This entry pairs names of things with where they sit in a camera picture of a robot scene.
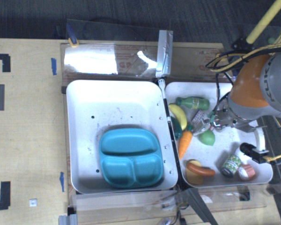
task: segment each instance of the toy hot dog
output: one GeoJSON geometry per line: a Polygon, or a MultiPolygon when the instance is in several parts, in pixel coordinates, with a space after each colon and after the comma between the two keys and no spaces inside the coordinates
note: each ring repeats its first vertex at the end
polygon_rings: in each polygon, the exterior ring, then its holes
{"type": "Polygon", "coordinates": [[[204,176],[204,177],[212,177],[215,175],[215,171],[213,169],[207,169],[207,168],[202,168],[199,166],[196,166],[193,163],[187,163],[186,167],[194,172],[195,174],[204,176]]]}

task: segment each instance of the yellow pole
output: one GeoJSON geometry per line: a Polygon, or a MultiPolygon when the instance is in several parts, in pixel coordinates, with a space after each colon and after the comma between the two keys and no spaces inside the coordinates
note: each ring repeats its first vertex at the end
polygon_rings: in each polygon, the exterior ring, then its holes
{"type": "Polygon", "coordinates": [[[263,30],[267,27],[267,25],[272,21],[272,19],[277,15],[277,13],[281,9],[281,0],[276,0],[272,6],[268,9],[266,14],[262,17],[253,31],[249,34],[246,39],[248,44],[253,44],[256,39],[260,36],[263,30]]]}

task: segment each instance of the green can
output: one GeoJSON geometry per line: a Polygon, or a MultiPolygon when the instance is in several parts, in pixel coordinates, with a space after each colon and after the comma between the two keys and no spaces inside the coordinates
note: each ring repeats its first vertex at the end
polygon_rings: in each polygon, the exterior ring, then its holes
{"type": "Polygon", "coordinates": [[[241,164],[242,161],[239,159],[239,157],[231,154],[224,162],[221,168],[221,173],[228,178],[233,178],[241,164]]]}

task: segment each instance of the blue plate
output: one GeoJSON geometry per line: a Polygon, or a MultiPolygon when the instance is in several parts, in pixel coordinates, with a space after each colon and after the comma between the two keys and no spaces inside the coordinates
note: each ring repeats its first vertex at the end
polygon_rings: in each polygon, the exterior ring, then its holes
{"type": "Polygon", "coordinates": [[[163,159],[155,135],[142,128],[122,128],[103,134],[99,143],[104,179],[116,188],[143,188],[163,175],[163,159]]]}

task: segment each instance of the wooden surface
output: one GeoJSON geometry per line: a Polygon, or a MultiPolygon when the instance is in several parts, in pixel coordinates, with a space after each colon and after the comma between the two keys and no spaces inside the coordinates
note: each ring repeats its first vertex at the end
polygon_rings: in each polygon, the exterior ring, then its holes
{"type": "MultiPolygon", "coordinates": [[[[11,56],[11,72],[2,72],[5,110],[0,111],[0,182],[11,181],[11,205],[0,211],[0,225],[58,224],[67,212],[67,156],[64,103],[61,94],[60,44],[64,40],[0,39],[0,53],[11,56]],[[57,61],[53,75],[51,58],[57,61]],[[64,192],[60,173],[64,173],[64,192]],[[30,207],[29,200],[37,199],[30,207]]],[[[265,207],[214,212],[219,224],[280,225],[272,196],[265,207]]],[[[161,219],[120,222],[153,224],[161,219]]],[[[197,215],[188,224],[202,224],[197,215]]]]}

